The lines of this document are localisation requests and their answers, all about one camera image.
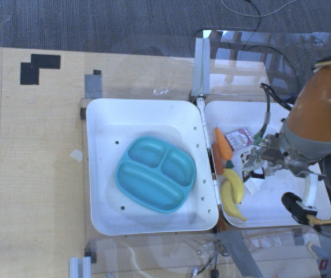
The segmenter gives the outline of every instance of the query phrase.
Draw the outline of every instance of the banana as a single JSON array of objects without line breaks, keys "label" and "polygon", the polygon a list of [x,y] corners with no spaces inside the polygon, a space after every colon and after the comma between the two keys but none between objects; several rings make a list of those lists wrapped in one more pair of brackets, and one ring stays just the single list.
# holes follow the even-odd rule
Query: banana
[{"label": "banana", "polygon": [[247,218],[242,216],[239,209],[235,206],[232,198],[232,186],[230,181],[226,180],[220,190],[222,206],[225,212],[237,218],[240,218],[242,221],[247,221]]},{"label": "banana", "polygon": [[233,187],[234,202],[240,204],[244,198],[244,183],[242,182],[239,175],[232,169],[223,169],[223,175],[228,181],[230,181]]}]

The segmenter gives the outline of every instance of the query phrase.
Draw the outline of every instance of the black tape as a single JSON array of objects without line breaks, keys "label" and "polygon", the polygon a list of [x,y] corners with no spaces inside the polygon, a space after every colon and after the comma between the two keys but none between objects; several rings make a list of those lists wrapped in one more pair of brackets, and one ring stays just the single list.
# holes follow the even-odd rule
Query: black tape
[{"label": "black tape", "polygon": [[80,109],[80,119],[81,120],[86,120],[86,109],[87,108],[81,108]]},{"label": "black tape", "polygon": [[84,97],[87,99],[102,98],[102,76],[84,76]]},{"label": "black tape", "polygon": [[52,56],[49,54],[32,54],[31,68],[60,69],[60,56]]},{"label": "black tape", "polygon": [[31,63],[20,63],[20,84],[39,85],[39,70],[32,68]]}]

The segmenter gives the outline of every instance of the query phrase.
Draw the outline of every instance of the carrot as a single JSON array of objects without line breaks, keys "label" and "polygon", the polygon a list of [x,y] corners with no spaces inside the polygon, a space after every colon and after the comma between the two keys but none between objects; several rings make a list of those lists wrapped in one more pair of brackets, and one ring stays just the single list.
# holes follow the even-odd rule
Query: carrot
[{"label": "carrot", "polygon": [[222,159],[219,155],[219,150],[217,144],[212,144],[212,152],[213,152],[213,161],[214,161],[214,167],[216,168],[217,175],[223,174],[223,166],[222,166]]},{"label": "carrot", "polygon": [[219,154],[221,155],[222,159],[230,160],[233,157],[233,150],[229,142],[227,141],[226,137],[221,133],[219,128],[216,128],[215,132]]}]

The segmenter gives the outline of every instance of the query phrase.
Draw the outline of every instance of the table surface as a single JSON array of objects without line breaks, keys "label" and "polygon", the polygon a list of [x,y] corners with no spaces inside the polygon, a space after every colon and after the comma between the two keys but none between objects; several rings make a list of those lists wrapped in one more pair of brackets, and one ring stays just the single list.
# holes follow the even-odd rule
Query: table surface
[{"label": "table surface", "polygon": [[[40,69],[39,85],[21,85],[20,63],[29,63],[31,54],[59,55],[61,67]],[[231,63],[214,61],[211,73],[247,70]],[[187,100],[193,64],[190,58],[0,48],[0,277],[67,277],[69,258],[83,255],[83,163],[71,153],[83,151],[84,75],[102,71],[104,97]],[[230,99],[264,100],[256,86],[264,66],[249,73],[260,77],[243,85],[227,81]],[[226,90],[218,81],[216,96]],[[150,277],[168,277],[152,271]],[[142,277],[136,275],[121,277]]]}]

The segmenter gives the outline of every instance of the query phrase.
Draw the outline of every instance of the blue plate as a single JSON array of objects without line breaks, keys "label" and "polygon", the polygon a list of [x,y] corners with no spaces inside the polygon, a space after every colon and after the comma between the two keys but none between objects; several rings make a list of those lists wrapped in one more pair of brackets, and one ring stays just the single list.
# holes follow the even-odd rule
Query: blue plate
[{"label": "blue plate", "polygon": [[124,153],[115,181],[137,203],[171,213],[185,202],[195,176],[195,162],[190,155],[164,140],[143,136]]}]

